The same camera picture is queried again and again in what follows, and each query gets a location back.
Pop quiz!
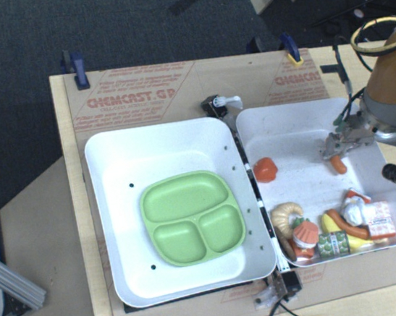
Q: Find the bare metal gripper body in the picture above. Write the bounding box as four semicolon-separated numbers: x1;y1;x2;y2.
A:
338;112;379;151

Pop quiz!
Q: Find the small orange sausage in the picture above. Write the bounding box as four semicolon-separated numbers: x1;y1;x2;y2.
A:
329;153;349;177

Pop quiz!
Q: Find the white plastic tray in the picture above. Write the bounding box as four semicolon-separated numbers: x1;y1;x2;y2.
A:
81;109;283;313
233;87;396;276

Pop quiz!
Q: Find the red and white carton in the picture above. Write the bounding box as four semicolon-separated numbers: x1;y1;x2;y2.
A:
344;185;372;208

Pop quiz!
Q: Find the red-orange toy tomato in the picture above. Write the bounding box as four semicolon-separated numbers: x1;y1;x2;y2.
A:
251;155;281;185

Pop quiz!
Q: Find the white crumpled packet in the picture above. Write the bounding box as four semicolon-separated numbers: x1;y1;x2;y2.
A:
339;198;369;228

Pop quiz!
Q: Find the beige toy croissant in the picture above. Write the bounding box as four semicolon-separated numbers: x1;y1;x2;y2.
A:
268;200;308;243

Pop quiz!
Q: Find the thin black and white rod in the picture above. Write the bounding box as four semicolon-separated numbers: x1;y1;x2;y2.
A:
211;89;288;279

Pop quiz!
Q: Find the long red sausage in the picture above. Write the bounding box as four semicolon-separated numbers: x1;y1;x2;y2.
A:
326;204;371;244

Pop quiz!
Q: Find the white and red packet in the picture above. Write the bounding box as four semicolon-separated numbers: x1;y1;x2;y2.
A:
362;199;396;242

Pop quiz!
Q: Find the green can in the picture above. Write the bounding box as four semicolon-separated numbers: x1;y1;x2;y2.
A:
316;229;352;259

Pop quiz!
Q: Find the orange carton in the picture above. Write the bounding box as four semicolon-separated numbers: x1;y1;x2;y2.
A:
291;241;319;264

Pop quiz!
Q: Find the green divided plate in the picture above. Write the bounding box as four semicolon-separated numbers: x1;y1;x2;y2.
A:
136;165;250;272

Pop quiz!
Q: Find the brown cardboard board red print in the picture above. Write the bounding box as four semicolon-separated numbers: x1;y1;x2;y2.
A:
62;31;396;316

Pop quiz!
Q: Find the black block with thin wires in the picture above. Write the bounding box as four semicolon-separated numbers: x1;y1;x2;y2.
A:
279;269;305;299
199;93;230;121

